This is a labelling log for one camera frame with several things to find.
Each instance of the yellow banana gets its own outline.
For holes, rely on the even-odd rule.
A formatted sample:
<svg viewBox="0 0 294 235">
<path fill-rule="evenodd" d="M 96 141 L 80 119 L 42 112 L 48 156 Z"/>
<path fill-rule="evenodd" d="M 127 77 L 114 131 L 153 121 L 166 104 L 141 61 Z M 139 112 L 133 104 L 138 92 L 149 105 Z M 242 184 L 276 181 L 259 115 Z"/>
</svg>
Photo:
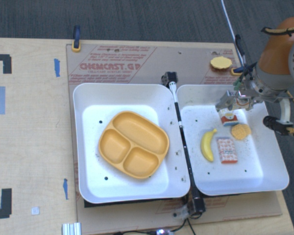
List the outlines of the yellow banana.
<svg viewBox="0 0 294 235">
<path fill-rule="evenodd" d="M 200 142 L 200 148 L 201 152 L 204 155 L 204 157 L 212 162 L 214 160 L 214 155 L 211 151 L 210 143 L 212 136 L 217 132 L 217 129 L 213 129 L 212 131 L 207 131 L 201 138 Z"/>
</svg>

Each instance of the gray carpet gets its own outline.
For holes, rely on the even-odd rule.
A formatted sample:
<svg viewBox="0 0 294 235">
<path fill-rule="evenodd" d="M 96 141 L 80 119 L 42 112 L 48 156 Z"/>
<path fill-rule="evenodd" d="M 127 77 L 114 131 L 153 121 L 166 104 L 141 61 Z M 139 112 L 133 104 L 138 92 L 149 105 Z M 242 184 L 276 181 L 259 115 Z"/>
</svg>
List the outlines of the gray carpet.
<svg viewBox="0 0 294 235">
<path fill-rule="evenodd" d="M 224 0 L 234 34 L 240 34 L 248 63 L 256 62 L 268 36 L 294 16 L 294 0 Z M 221 0 L 0 0 L 0 37 L 232 42 Z M 290 89 L 294 96 L 294 86 Z M 267 104 L 280 116 L 278 105 Z M 292 119 L 294 122 L 294 105 Z M 294 138 L 277 136 L 290 184 L 283 191 L 294 224 Z"/>
</svg>

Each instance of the black corner marker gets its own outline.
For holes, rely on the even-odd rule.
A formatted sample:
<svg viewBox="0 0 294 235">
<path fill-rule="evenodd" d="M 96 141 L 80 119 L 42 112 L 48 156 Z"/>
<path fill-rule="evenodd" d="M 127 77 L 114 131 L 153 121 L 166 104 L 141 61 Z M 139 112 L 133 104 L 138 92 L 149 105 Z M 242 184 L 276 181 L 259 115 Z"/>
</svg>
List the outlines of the black corner marker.
<svg viewBox="0 0 294 235">
<path fill-rule="evenodd" d="M 12 62 L 9 54 L 0 54 L 0 61 L 3 61 L 3 74 L 12 73 Z"/>
<path fill-rule="evenodd" d="M 0 218 L 9 218 L 10 214 L 12 214 L 12 189 L 2 189 Z"/>
</svg>

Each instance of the white plastic tray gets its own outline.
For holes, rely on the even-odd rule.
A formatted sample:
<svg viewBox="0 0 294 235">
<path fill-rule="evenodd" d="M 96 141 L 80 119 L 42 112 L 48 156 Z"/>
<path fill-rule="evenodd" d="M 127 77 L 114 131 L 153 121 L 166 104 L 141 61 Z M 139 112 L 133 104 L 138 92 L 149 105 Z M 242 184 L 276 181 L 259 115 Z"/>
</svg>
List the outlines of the white plastic tray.
<svg viewBox="0 0 294 235">
<path fill-rule="evenodd" d="M 171 92 L 162 85 L 94 84 L 73 93 L 79 190 L 90 203 L 177 198 L 190 189 L 190 179 Z M 135 179 L 100 156 L 98 141 L 110 120 L 121 111 L 136 112 L 160 126 L 170 147 L 156 172 Z"/>
<path fill-rule="evenodd" d="M 250 126 L 252 134 L 242 141 L 231 136 L 230 126 L 224 127 L 215 104 L 232 86 L 183 85 L 177 98 L 184 126 L 195 184 L 207 195 L 238 194 L 282 190 L 289 183 L 281 151 L 274 132 L 262 121 L 268 115 L 265 104 L 256 104 L 250 111 L 235 110 L 240 123 Z M 200 141 L 206 131 L 216 128 L 211 142 L 214 161 L 207 161 L 200 150 Z M 221 164 L 217 137 L 234 140 L 238 162 Z"/>
</svg>

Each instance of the table surface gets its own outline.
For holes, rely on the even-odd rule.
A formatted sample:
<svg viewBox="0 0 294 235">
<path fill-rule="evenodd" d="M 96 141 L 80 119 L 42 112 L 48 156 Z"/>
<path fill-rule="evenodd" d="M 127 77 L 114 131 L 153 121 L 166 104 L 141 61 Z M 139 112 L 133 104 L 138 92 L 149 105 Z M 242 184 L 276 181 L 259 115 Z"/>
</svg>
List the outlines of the table surface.
<svg viewBox="0 0 294 235">
<path fill-rule="evenodd" d="M 77 221 L 66 45 L 71 40 L 0 38 L 0 54 L 12 57 L 12 74 L 3 74 L 5 114 L 0 115 L 1 189 L 12 188 L 12 215 L 0 219 L 0 234 L 61 234 Z M 202 47 L 207 43 L 85 40 L 88 44 Z M 229 44 L 212 44 L 223 47 Z M 54 59 L 60 61 L 56 77 Z M 68 180 L 65 199 L 63 180 Z M 294 234 L 281 191 L 282 215 L 193 225 L 197 234 Z M 40 208 L 32 215 L 33 207 Z M 175 234 L 192 234 L 186 225 Z"/>
</svg>

